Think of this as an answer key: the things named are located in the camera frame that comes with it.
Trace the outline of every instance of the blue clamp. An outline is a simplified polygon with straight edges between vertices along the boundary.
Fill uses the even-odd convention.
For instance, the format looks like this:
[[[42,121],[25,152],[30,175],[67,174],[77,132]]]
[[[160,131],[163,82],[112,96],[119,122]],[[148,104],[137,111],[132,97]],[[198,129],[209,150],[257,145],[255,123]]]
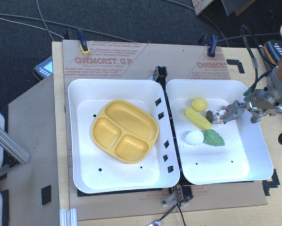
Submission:
[[[210,45],[210,47],[208,48],[208,56],[209,57],[216,56],[216,44],[217,44],[217,42],[218,42],[218,36],[212,35],[210,40],[209,40],[209,45]]]
[[[87,44],[87,42],[86,42],[84,33],[83,33],[83,31],[82,31],[81,29],[78,29],[78,30],[77,30],[77,35],[78,35],[78,38],[79,38],[79,40],[80,40],[80,45],[79,45],[79,47],[80,47],[80,50],[82,51],[82,53],[83,53],[84,55],[90,54],[91,50],[90,50],[90,48],[89,48],[89,46],[88,46],[88,44]]]

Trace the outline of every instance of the wire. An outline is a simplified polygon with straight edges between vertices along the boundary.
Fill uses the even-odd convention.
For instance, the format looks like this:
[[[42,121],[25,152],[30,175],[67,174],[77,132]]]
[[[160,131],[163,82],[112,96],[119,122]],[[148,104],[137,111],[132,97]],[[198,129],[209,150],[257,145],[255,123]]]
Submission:
[[[251,51],[251,49],[250,49],[250,46],[249,46],[249,44],[248,44],[248,42],[247,42],[247,38],[246,38],[245,31],[247,31],[247,32],[250,34],[251,38],[253,39],[253,41],[254,41],[254,43],[255,43],[255,45],[256,45],[256,47],[257,47],[257,49],[258,49],[258,51],[259,51],[259,53],[260,53],[260,55],[261,55],[261,57],[262,57],[266,62],[268,62],[269,64],[271,64],[271,65],[273,65],[273,66],[276,66],[276,65],[274,65],[273,63],[271,63],[271,62],[263,55],[262,51],[261,51],[260,48],[259,48],[258,42],[257,42],[257,40],[256,40],[256,38],[255,38],[255,36],[254,36],[254,34],[249,30],[249,28],[248,28],[246,25],[243,24],[243,25],[241,26],[241,35],[242,35],[242,38],[243,38],[243,43],[244,43],[246,49],[248,50],[248,52],[249,52],[249,54],[250,54],[250,56],[251,56],[251,59],[254,59],[254,60],[255,60],[255,57],[254,57],[254,55],[253,55],[253,53],[252,53],[252,51]],[[257,83],[258,83],[263,77],[268,76],[268,75],[271,73],[271,71],[272,71],[272,70],[267,71],[267,72],[263,73],[260,77],[258,77],[257,67],[255,67],[255,81],[254,81],[254,83],[252,84],[252,86],[250,87],[252,93],[254,92],[254,90],[255,90],[255,88],[256,88],[256,86],[257,86]]]
[[[184,226],[186,226],[186,223],[185,223],[185,220],[184,220],[184,216],[183,216],[183,213],[182,213],[182,210],[180,208],[180,203],[177,203],[176,205],[174,205],[170,210],[168,210],[159,220],[157,220],[158,222],[162,221],[166,216],[168,216],[174,209],[175,207],[178,207],[179,209],[179,212],[181,214],[181,217],[182,217],[182,221],[183,221],[183,224]]]
[[[183,221],[183,224],[184,226],[186,226],[186,223],[185,223],[185,219],[184,219],[184,216],[183,216],[183,213],[182,213],[182,210],[181,210],[181,207],[179,206],[179,204],[176,205],[180,211],[180,214],[181,214],[181,218],[182,218],[182,221]]]
[[[270,31],[272,31],[272,29],[269,27],[269,23],[267,23],[267,21],[266,21],[266,19],[265,19],[265,16],[266,16],[266,15],[270,15],[270,16],[271,16],[271,17],[270,17],[270,22],[272,22],[271,19],[274,20],[274,18],[276,18],[278,21],[282,22],[282,19],[279,18],[278,16],[276,16],[276,15],[273,14],[273,13],[270,13],[270,12],[262,13],[262,14],[258,15],[258,16],[256,17],[256,19],[254,20],[254,22],[253,22],[253,25],[252,25],[252,31],[253,31],[253,32],[254,32],[254,29],[255,29],[255,27],[256,27],[257,21],[258,21],[261,17],[263,17],[264,22],[265,22],[266,26],[268,27],[268,29],[269,29]]]
[[[274,32],[274,33],[258,33],[258,34],[254,34],[255,37],[259,37],[259,36],[273,36],[273,35],[280,35],[279,32]],[[239,36],[234,36],[234,37],[230,37],[230,38],[226,38],[226,39],[222,39],[222,40],[219,40],[218,42],[223,42],[225,40],[235,40],[235,39],[241,39],[243,36],[242,35],[239,35]]]
[[[170,2],[170,3],[173,3],[173,4],[176,4],[176,5],[179,5],[181,7],[184,7],[184,8],[188,8],[192,11],[195,11],[195,9],[193,7],[190,7],[188,5],[185,5],[183,3],[180,3],[180,2],[177,2],[177,1],[173,1],[173,0],[162,0],[162,1],[166,1],[166,2]],[[229,47],[229,43],[227,42],[226,40],[226,37],[225,35],[223,34],[223,32],[218,28],[218,26],[210,19],[208,18],[207,16],[203,15],[203,14],[200,14],[200,16],[204,17],[205,19],[207,19],[218,31],[219,33],[223,36],[224,38],[224,41],[226,42],[227,46]]]
[[[22,19],[28,19],[28,20],[34,20],[34,21],[42,21],[41,19],[35,18],[35,17],[13,15],[13,14],[3,14],[3,13],[0,13],[0,16],[16,17],[16,18],[22,18]],[[90,32],[90,33],[94,33],[94,34],[99,34],[99,35],[102,35],[102,36],[111,37],[111,38],[118,39],[118,40],[123,40],[123,41],[127,41],[127,42],[135,42],[133,40],[121,38],[121,37],[114,36],[114,35],[107,34],[107,33],[103,33],[103,32],[98,32],[98,31],[94,31],[94,30],[84,29],[84,28],[80,28],[80,27],[77,27],[77,26],[73,26],[73,25],[68,25],[68,24],[59,23],[59,22],[53,22],[53,21],[49,21],[49,20],[45,20],[45,22],[49,23],[49,24],[55,24],[55,25],[59,25],[59,26],[63,26],[63,27],[68,27],[68,28],[73,28],[73,29],[81,29],[81,30],[86,31],[86,32]]]
[[[11,22],[11,23],[14,23],[14,24],[25,25],[25,26],[28,26],[28,27],[37,28],[37,29],[41,29],[41,30],[46,31],[46,29],[41,28],[41,27],[37,27],[37,26],[34,26],[34,25],[30,25],[30,24],[24,24],[24,23],[21,23],[21,22],[16,22],[16,21],[8,20],[8,19],[1,18],[1,17],[0,17],[0,20],[2,20],[2,21],[7,21],[7,22]],[[52,31],[50,31],[50,33],[52,33],[52,34],[54,34],[54,35],[56,35],[56,36],[58,36],[58,37],[60,37],[60,38],[62,38],[62,39],[64,38],[64,37],[62,37],[61,35],[59,35],[58,33],[55,33],[55,32],[52,32]]]
[[[47,24],[46,24],[46,21],[43,19],[43,16],[42,16],[42,13],[41,13],[41,8],[40,8],[40,6],[39,6],[38,0],[36,0],[36,5],[37,5],[38,13],[39,13],[39,15],[41,16],[42,23],[43,23],[43,25],[45,26],[45,28],[46,28],[46,30],[47,30],[47,32],[48,32],[48,34],[49,34],[51,40],[54,41],[53,36],[52,36],[50,30],[48,29],[48,26],[47,26]]]

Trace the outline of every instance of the yellow plate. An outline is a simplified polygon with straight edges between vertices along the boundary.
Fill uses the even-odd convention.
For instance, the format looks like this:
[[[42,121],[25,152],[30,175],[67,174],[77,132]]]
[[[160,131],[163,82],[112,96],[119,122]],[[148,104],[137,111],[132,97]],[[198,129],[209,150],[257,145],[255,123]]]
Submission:
[[[124,100],[108,103],[91,129],[97,146],[126,163],[141,161],[151,150],[158,134],[155,119]]]

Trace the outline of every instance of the black cable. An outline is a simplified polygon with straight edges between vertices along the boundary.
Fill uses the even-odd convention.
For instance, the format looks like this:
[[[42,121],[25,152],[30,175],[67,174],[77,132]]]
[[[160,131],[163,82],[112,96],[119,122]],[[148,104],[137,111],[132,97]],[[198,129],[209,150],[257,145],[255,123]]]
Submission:
[[[184,219],[184,216],[183,216],[183,213],[182,213],[182,210],[180,208],[180,203],[177,203],[176,205],[174,205],[170,210],[168,210],[159,220],[159,221],[162,221],[163,219],[165,219],[165,217],[167,217],[174,209],[175,207],[177,207],[179,209],[179,212],[181,214],[181,218],[182,218],[182,221],[183,221],[183,224],[184,226],[186,226],[186,223],[185,223],[185,219]]]
[[[256,41],[256,39],[255,39],[255,36],[253,35],[253,33],[249,30],[249,28],[248,28],[246,25],[242,25],[242,26],[241,26],[241,35],[242,35],[242,38],[243,38],[243,43],[244,43],[246,49],[248,50],[248,52],[249,52],[249,54],[250,54],[250,56],[251,56],[251,59],[254,59],[254,60],[255,60],[255,57],[254,57],[254,55],[253,55],[253,53],[252,53],[252,51],[251,51],[251,48],[250,48],[250,46],[249,46],[249,44],[248,44],[248,42],[247,42],[247,38],[246,38],[245,31],[247,31],[247,32],[251,35],[251,37],[252,37],[252,39],[253,39],[255,45],[257,46],[257,49],[258,49],[258,51],[259,51],[261,57],[262,57],[265,61],[268,62],[269,60],[268,60],[267,58],[265,58],[265,56],[264,56],[263,53],[261,52],[261,50],[260,50],[260,48],[259,48],[259,45],[258,45],[258,43],[257,43],[257,41]],[[257,67],[255,67],[255,81],[254,81],[254,83],[252,84],[252,86],[250,87],[250,88],[251,88],[251,92],[253,92],[253,91],[255,90],[255,88],[256,88],[256,86],[257,86],[257,83],[258,83],[263,77],[268,76],[268,75],[271,73],[271,71],[272,71],[272,70],[269,70],[269,71],[263,73],[260,77],[258,77]]]
[[[174,205],[170,210],[168,210],[158,221],[162,221],[166,216],[168,216],[175,209],[176,206],[177,204]]]
[[[276,65],[274,65],[273,63],[271,63],[271,62],[269,61],[269,59],[267,59],[267,58],[265,57],[265,55],[264,55],[264,54],[262,53],[262,51],[260,50],[259,44],[258,44],[258,42],[257,42],[257,40],[256,40],[256,38],[255,38],[255,36],[254,36],[254,34],[253,34],[252,31],[251,31],[246,25],[244,25],[244,24],[241,26],[241,34],[242,34],[242,36],[243,36],[243,41],[245,41],[245,42],[247,43],[247,39],[246,39],[246,36],[245,36],[245,31],[247,31],[247,32],[250,34],[250,36],[251,36],[251,38],[252,38],[252,40],[253,40],[253,42],[254,42],[256,48],[258,49],[259,54],[261,55],[261,57],[262,57],[268,64],[270,64],[270,65],[272,65],[272,66],[276,66]]]
[[[185,223],[185,219],[184,219],[184,216],[183,216],[183,213],[182,213],[182,210],[181,210],[181,207],[179,206],[179,204],[176,205],[180,211],[180,214],[181,214],[181,218],[182,218],[182,221],[183,221],[183,224],[184,226],[186,226],[186,223]]]
[[[276,18],[278,21],[282,22],[282,19],[281,19],[281,18],[279,18],[278,16],[276,16],[275,14],[273,14],[273,13],[271,13],[271,12],[262,13],[262,14],[258,15],[258,16],[256,17],[256,19],[254,20],[253,25],[252,25],[252,32],[255,31],[254,29],[255,29],[255,27],[256,27],[256,23],[257,23],[257,21],[261,18],[261,16],[263,16],[264,22],[265,22],[266,26],[268,27],[268,29],[269,29],[270,31],[272,31],[272,29],[269,27],[269,23],[267,23],[267,21],[265,20],[265,16],[266,16],[266,15],[270,15],[270,16],[271,16],[271,19],[272,19],[272,17],[273,17],[273,18]]]
[[[255,37],[259,37],[259,36],[273,36],[273,35],[280,35],[279,32],[273,32],[273,33],[257,33],[257,34],[254,34]],[[242,35],[239,35],[239,36],[234,36],[234,37],[230,37],[230,38],[226,38],[226,39],[222,39],[222,40],[219,40],[218,42],[223,42],[223,41],[226,41],[226,40],[236,40],[236,39],[241,39],[243,36]]]
[[[253,62],[253,60],[255,61],[255,56],[247,42],[247,37],[245,36],[245,31],[248,31],[250,33],[250,30],[247,28],[246,25],[242,25],[241,26],[241,35],[242,35],[242,40],[243,40],[243,43],[248,51],[248,53],[250,54],[250,57],[251,57],[251,60]],[[257,85],[257,79],[258,79],[258,71],[257,71],[257,67],[254,67],[255,69],[255,80],[254,80],[254,83],[252,84],[251,86],[251,92],[253,92],[256,88],[256,85]]]
[[[21,16],[21,15],[12,15],[12,14],[0,13],[0,16],[16,17],[16,18],[28,19],[28,20],[34,20],[34,21],[42,21],[39,18],[28,17],[28,16]],[[90,29],[84,29],[84,28],[80,28],[80,27],[77,27],[77,26],[73,26],[73,25],[63,24],[63,23],[59,23],[59,22],[53,22],[53,21],[49,21],[49,20],[44,20],[44,21],[46,23],[49,23],[49,24],[55,24],[55,25],[59,25],[59,26],[67,27],[67,28],[73,28],[73,29],[81,29],[81,30],[86,31],[86,32],[95,33],[95,34],[107,36],[107,37],[110,37],[110,38],[114,38],[114,39],[118,39],[118,40],[123,40],[123,41],[126,41],[126,42],[135,42],[133,40],[121,38],[121,37],[118,37],[118,36],[114,36],[114,35],[103,33],[103,32],[98,32],[98,31],[94,31],[94,30],[90,30]]]
[[[39,15],[40,15],[40,17],[41,17],[42,23],[43,23],[43,25],[45,26],[45,28],[46,28],[46,30],[47,30],[47,32],[48,32],[48,34],[49,34],[51,40],[54,41],[53,36],[52,36],[50,30],[48,29],[48,26],[47,26],[47,24],[46,24],[46,21],[43,19],[43,16],[42,16],[42,13],[41,13],[41,8],[40,8],[40,6],[39,6],[38,0],[36,0],[36,5],[37,5],[38,13],[39,13]]]
[[[180,2],[176,2],[176,1],[173,1],[173,0],[162,0],[162,1],[170,2],[170,3],[173,3],[175,5],[179,5],[179,6],[182,6],[184,8],[188,8],[188,9],[190,9],[192,11],[195,11],[195,9],[193,7],[190,7],[190,6],[185,5],[183,3],[180,3]],[[218,28],[218,26],[210,18],[208,18],[207,16],[205,16],[203,14],[200,14],[200,16],[202,16],[205,19],[207,19],[219,31],[219,33],[223,36],[223,38],[226,39],[226,37],[223,34],[223,32]]]

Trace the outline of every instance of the plastic lemon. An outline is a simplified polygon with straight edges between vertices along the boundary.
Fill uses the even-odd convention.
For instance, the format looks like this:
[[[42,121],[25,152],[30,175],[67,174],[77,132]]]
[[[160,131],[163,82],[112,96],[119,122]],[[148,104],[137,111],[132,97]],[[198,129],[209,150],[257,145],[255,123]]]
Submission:
[[[208,107],[208,102],[204,98],[196,98],[191,102],[192,108],[197,112],[202,112]]]

